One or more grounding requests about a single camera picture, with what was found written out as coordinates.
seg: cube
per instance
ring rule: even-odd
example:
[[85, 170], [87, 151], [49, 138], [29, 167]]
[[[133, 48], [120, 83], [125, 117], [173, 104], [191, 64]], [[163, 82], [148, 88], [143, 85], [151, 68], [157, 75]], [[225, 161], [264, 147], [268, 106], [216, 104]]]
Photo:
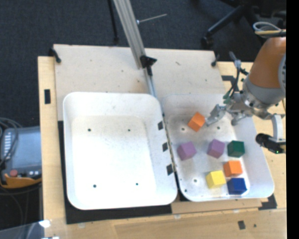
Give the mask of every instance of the cube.
[[194, 144], [191, 141], [189, 141], [181, 144], [177, 148], [177, 153], [181, 160], [186, 160], [192, 158], [197, 153], [197, 151]]
[[230, 157], [241, 157], [245, 154], [245, 146], [243, 141], [231, 141], [227, 145], [228, 156]]
[[227, 188], [230, 195], [241, 195], [247, 191], [244, 178], [231, 178], [227, 182]]
[[237, 176], [243, 173], [239, 160], [229, 160], [223, 165], [223, 167], [226, 177]]
[[204, 123], [205, 123], [205, 117], [199, 112], [196, 112], [187, 125], [195, 132], [198, 132], [200, 128], [204, 125]]
[[213, 139], [208, 145], [207, 154], [215, 158], [219, 158], [224, 153], [224, 149], [224, 142]]
[[206, 181], [210, 189], [218, 188], [226, 184], [226, 179], [222, 170], [209, 172], [206, 175]]

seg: white tray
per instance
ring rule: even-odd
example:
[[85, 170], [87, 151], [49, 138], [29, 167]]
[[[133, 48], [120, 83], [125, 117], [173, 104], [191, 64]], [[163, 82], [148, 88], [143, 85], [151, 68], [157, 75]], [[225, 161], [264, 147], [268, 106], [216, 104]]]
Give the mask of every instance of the white tray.
[[148, 94], [63, 101], [67, 196], [82, 210], [167, 205], [177, 196], [161, 107]]
[[[222, 96], [171, 95], [162, 101], [180, 190], [187, 199], [196, 202], [266, 198], [272, 195], [274, 182], [262, 148], [255, 141], [257, 132], [252, 118], [245, 118], [238, 125], [231, 126], [232, 118], [227, 113], [220, 121], [209, 127], [204, 125], [198, 132], [187, 126], [196, 112], [207, 118], [216, 104], [222, 104]], [[207, 155], [208, 145], [214, 138], [226, 144], [223, 155], [218, 159]], [[227, 144], [232, 140], [244, 142], [245, 154], [240, 158], [228, 156]], [[193, 142], [197, 153], [191, 159], [182, 161], [177, 154], [177, 148], [188, 141]], [[220, 188], [209, 189], [206, 175], [210, 171], [223, 170], [223, 164], [232, 159], [242, 163], [243, 174], [238, 177], [245, 179], [247, 191], [242, 195], [229, 195], [226, 184]]]

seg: office chair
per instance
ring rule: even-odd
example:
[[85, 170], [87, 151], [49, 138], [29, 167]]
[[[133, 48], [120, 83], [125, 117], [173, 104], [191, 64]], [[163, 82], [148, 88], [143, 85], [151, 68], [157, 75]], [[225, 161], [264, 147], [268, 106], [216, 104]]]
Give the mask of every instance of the office chair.
[[287, 16], [287, 0], [220, 0], [234, 8], [228, 15], [220, 19], [217, 23], [211, 26], [204, 37], [201, 39], [201, 44], [204, 48], [213, 45], [212, 35], [228, 25], [230, 22], [239, 22], [242, 17], [245, 17], [248, 23], [253, 24], [259, 21], [258, 16], [262, 18], [280, 18], [278, 27], [286, 28]]

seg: black floor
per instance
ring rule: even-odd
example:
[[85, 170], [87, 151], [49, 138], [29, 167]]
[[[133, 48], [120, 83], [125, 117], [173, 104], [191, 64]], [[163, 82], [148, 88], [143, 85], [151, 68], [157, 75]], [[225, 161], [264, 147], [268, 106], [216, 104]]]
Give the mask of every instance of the black floor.
[[[204, 32], [232, 10], [218, 0], [131, 3], [138, 20], [167, 14], [139, 25], [145, 48], [201, 50]], [[126, 47], [114, 13], [118, 46]], [[53, 44], [115, 45], [108, 1], [0, 0], [0, 117], [23, 126], [39, 125], [37, 57], [48, 55]], [[242, 61], [253, 61], [260, 47], [242, 18], [215, 34], [209, 50], [218, 52], [221, 61], [230, 60], [229, 51]], [[0, 230], [40, 220], [39, 199], [38, 190], [15, 198], [0, 196]]]

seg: green cube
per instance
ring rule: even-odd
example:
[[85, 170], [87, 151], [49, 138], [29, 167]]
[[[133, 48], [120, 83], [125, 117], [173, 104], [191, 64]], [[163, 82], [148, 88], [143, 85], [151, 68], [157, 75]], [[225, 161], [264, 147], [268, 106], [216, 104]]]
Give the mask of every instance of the green cube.
[[227, 145], [228, 156], [241, 157], [245, 154], [245, 146], [243, 141], [231, 141]]

